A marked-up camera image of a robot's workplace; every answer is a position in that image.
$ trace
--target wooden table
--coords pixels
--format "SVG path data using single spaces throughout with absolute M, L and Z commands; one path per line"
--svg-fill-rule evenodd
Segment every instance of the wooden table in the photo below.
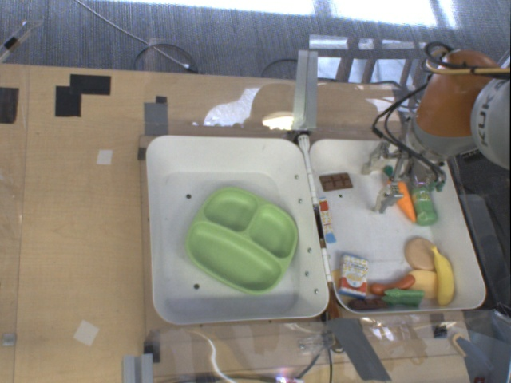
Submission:
M 81 95 L 81 117 L 57 117 L 56 87 L 69 86 L 71 74 L 109 76 L 111 91 Z M 172 134 L 282 137 L 282 132 L 262 126 L 261 120 L 269 113 L 292 110 L 294 83 L 1 65 L 0 87 L 19 89 L 16 122 L 0 124 L 0 334 L 17 335 L 14 346 L 0 347 L 0 381 L 121 381 L 123 356 L 140 355 L 148 330 L 158 322 L 144 290 L 145 233 L 137 159 L 144 103 L 167 97 Z M 318 98 L 319 129 L 312 140 L 374 139 L 370 123 L 392 93 L 373 85 L 322 84 Z M 244 128 L 202 126 L 208 115 L 224 115 L 227 120 L 233 109 L 250 112 Z M 446 314 L 460 331 L 462 319 L 459 313 Z M 85 340 L 93 342 L 74 338 L 82 321 L 97 328 L 94 339 L 90 332 L 85 334 Z M 412 330 L 424 331 L 427 325 L 423 318 Z M 278 322 L 240 327 L 202 329 L 216 343 L 223 370 L 243 371 L 246 366 L 229 346 L 229 336 L 231 340 L 238 336 L 233 328 L 238 328 L 237 334 L 251 331 L 236 344 L 246 338 L 255 353 L 265 353 L 260 359 L 294 365 L 295 354 L 279 349 L 293 334 L 287 336 Z M 429 381 L 465 381 L 464 362 L 452 346 L 434 340 L 431 332 L 422 333 L 392 347 L 377 339 L 372 342 L 393 381 L 410 381 L 411 373 L 428 376 Z M 187 330 L 171 326 L 165 334 L 175 342 L 175 350 L 165 354 L 169 363 L 155 367 L 161 381 L 172 374 L 169 365 L 178 370 L 190 364 L 190 373 L 204 366 L 202 357 L 192 363 L 187 358 L 194 350 L 199 356 L 204 342 L 199 347 Z M 342 381 L 358 381 L 346 355 L 335 355 L 334 361 L 339 381 L 341 375 Z M 306 364 L 302 358 L 297 365 Z M 254 365 L 265 369 L 261 360 Z M 325 381 L 327 376 L 323 360 L 307 381 Z

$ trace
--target toy banana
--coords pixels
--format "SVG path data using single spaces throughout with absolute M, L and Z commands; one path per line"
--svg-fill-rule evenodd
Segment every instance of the toy banana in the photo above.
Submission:
M 445 306 L 453 300 L 454 296 L 454 275 L 449 260 L 438 252 L 436 246 L 431 250 L 434 255 L 434 269 L 438 276 L 438 305 Z

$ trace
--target black cable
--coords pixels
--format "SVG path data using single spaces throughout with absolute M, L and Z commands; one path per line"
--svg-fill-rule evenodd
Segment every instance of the black cable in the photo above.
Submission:
M 279 60 L 270 62 L 261 71 L 261 78 L 264 78 L 264 72 L 267 71 L 268 68 L 270 68 L 271 66 L 273 66 L 275 64 L 279 64 L 280 62 L 298 62 L 298 59 L 296 59 L 296 58 L 280 58 Z
M 140 38 L 138 37 L 137 35 L 133 34 L 133 33 L 130 33 L 128 30 L 122 28 L 121 26 L 119 26 L 118 24 L 112 22 L 111 20 L 109 20 L 108 18 L 106 18 L 104 15 L 102 14 L 99 14 L 95 9 L 93 9 L 92 7 L 86 5 L 82 0 L 74 0 L 76 3 L 78 3 L 80 6 L 82 6 L 83 8 L 85 8 L 86 10 L 88 10 L 90 13 L 94 14 L 96 17 L 100 18 L 103 22 L 106 22 L 107 24 L 110 24 L 114 29 L 122 32 L 123 34 L 127 35 L 128 37 L 131 37 L 133 38 L 134 40 L 137 40 L 138 42 L 141 42 L 142 44 L 145 44 L 147 46 L 149 46 L 150 44 L 144 39 L 144 38 Z M 180 67 L 184 68 L 184 69 L 188 69 L 188 65 L 186 64 L 183 64 L 181 63 L 180 61 L 178 61 L 177 59 L 175 59 L 174 57 L 171 57 L 170 55 L 167 55 L 166 53 L 163 53 L 161 52 L 159 49 L 156 49 L 156 51 L 158 51 L 161 55 L 163 55 L 164 57 L 168 58 L 170 61 L 176 63 L 177 65 L 179 65 Z
M 392 102 L 391 100 L 387 100 L 387 99 L 381 99 L 380 101 L 383 101 L 383 102 L 386 102 L 387 104 L 393 104 L 394 102 Z M 404 108 L 404 109 L 409 109 L 410 111 L 414 111 L 415 109 L 418 108 L 418 106 L 420 105 L 420 102 L 416 105 L 399 105 L 399 108 Z
M 401 104 L 403 102 L 409 100 L 413 95 L 416 95 L 416 94 L 420 93 L 423 89 L 426 88 L 426 86 L 427 86 L 427 82 L 424 85 L 421 85 L 420 87 L 415 89 L 414 91 L 412 91 L 412 92 L 408 93 L 407 95 L 405 95 L 399 101 L 394 102 L 389 108 L 387 108 L 385 111 L 380 113 L 374 119 L 374 122 L 373 122 L 373 124 L 371 126 L 371 129 L 372 129 L 373 133 L 376 136 L 378 136 L 378 137 L 386 140 L 387 142 L 393 144 L 394 146 L 399 148 L 401 151 L 408 153 L 410 156 L 414 157 L 415 159 L 420 160 L 424 164 L 427 164 L 431 168 L 431 170 L 433 170 L 433 172 L 435 174 L 435 181 L 439 182 L 439 184 L 441 185 L 445 181 L 445 179 L 444 179 L 444 172 L 437 165 L 435 165 L 433 162 L 427 160 L 427 158 L 425 158 L 423 155 L 421 155 L 420 153 L 414 151 L 410 147 L 406 146 L 397 137 L 395 137 L 392 134 L 392 132 L 389 130 L 389 128 L 388 128 L 388 121 L 389 121 L 389 118 L 390 118 L 390 115 L 392 114 L 392 112 L 395 111 L 397 108 L 399 108 L 399 106 L 401 106 Z M 385 122 L 384 122 L 384 128 L 385 128 L 386 135 L 382 131 L 380 131 L 378 128 L 376 128 L 376 124 L 384 116 L 386 117 L 385 118 Z
M 364 85 L 393 85 L 400 91 L 403 91 L 403 92 L 406 91 L 406 88 L 404 86 L 402 86 L 401 84 L 399 84 L 399 82 L 392 81 L 392 80 L 374 81 L 374 82 L 367 82 L 367 83 L 364 82 L 363 84 Z
M 175 44 L 170 44 L 168 42 L 157 42 L 156 44 L 149 44 L 147 47 L 144 47 L 135 57 L 133 60 L 133 69 L 137 69 L 137 62 L 140 60 L 141 56 L 144 55 L 149 49 L 156 48 L 156 47 L 172 47 L 180 51 L 185 57 L 187 57 L 190 60 L 190 65 L 186 69 L 190 73 L 199 73 L 199 69 L 197 67 L 197 64 L 193 60 L 193 57 L 190 55 L 188 51 L 185 51 L 184 49 L 180 48 L 179 46 Z
M 232 375 L 229 375 L 226 377 L 217 377 L 217 376 L 212 376 L 211 374 L 205 374 L 202 376 L 190 377 L 189 379 L 177 378 L 177 379 L 163 380 L 160 383 L 217 383 L 219 381 L 229 381 L 232 379 L 261 381 L 263 383 L 275 383 L 274 377 L 253 376 L 253 375 L 244 376 L 242 374 L 240 374 L 240 375 L 232 374 Z
M 446 50 L 446 52 L 444 52 L 439 58 L 435 57 L 432 54 L 433 49 L 438 48 L 438 47 Z M 508 80 L 510 78 L 511 74 L 509 74 L 509 73 L 476 73 L 476 71 L 478 69 L 484 69 L 486 67 L 471 66 L 471 65 L 468 65 L 466 62 L 463 62 L 463 64 L 453 64 L 451 62 L 443 61 L 442 58 L 445 55 L 447 55 L 448 53 L 451 53 L 452 51 L 454 51 L 453 47 L 451 47 L 447 44 L 444 44 L 443 42 L 440 42 L 440 41 L 432 41 L 432 42 L 426 44 L 426 46 L 424 47 L 424 54 L 427 56 L 427 60 L 429 62 L 432 62 L 435 65 L 442 66 L 447 69 L 470 69 L 470 71 L 473 75 L 495 78 L 495 79 L 499 79 L 499 80 Z M 425 62 L 422 63 L 421 67 L 423 69 L 426 69 L 426 71 L 428 73 L 431 72 L 430 69 L 427 69 Z
M 303 376 L 305 376 L 305 374 L 314 367 L 314 365 L 316 364 L 316 362 L 319 359 L 319 356 L 321 356 L 321 352 L 319 352 L 317 355 L 314 356 L 314 359 L 312 359 L 312 362 L 309 364 L 309 366 L 307 366 L 304 370 L 302 370 L 301 373 L 297 374 L 296 378 L 301 379 Z
M 330 372 L 329 372 L 330 377 L 328 378 L 328 382 L 332 383 L 332 379 L 334 377 L 334 363 L 332 361 L 332 353 L 330 352 L 330 349 L 327 349 L 327 352 L 328 352 L 328 365 L 330 367 Z

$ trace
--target white tape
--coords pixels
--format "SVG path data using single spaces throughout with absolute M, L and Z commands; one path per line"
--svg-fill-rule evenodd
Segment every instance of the white tape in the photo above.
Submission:
M 81 324 L 74 333 L 73 338 L 84 345 L 91 346 L 94 343 L 94 339 L 96 339 L 97 332 L 99 332 L 99 328 L 97 326 L 94 326 L 92 323 L 87 321 L 81 321 Z
M 97 164 L 112 164 L 113 150 L 100 150 L 97 154 Z
M 330 257 L 326 248 L 321 249 L 321 255 L 323 256 L 323 266 L 325 267 L 325 274 L 327 275 L 327 282 L 333 282 L 332 271 L 330 269 Z

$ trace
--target small label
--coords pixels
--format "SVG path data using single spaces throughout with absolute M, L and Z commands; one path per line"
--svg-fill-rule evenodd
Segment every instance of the small label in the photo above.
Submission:
M 81 321 L 80 326 L 74 334 L 74 338 L 87 346 L 92 346 L 94 339 L 96 339 L 99 328 L 87 321 Z
M 335 239 L 334 228 L 332 227 L 332 215 L 326 197 L 321 197 L 319 199 L 319 215 L 321 224 L 323 225 L 325 241 L 329 244 L 335 243 L 337 240 Z
M 97 164 L 112 164 L 113 150 L 100 150 L 97 154 Z

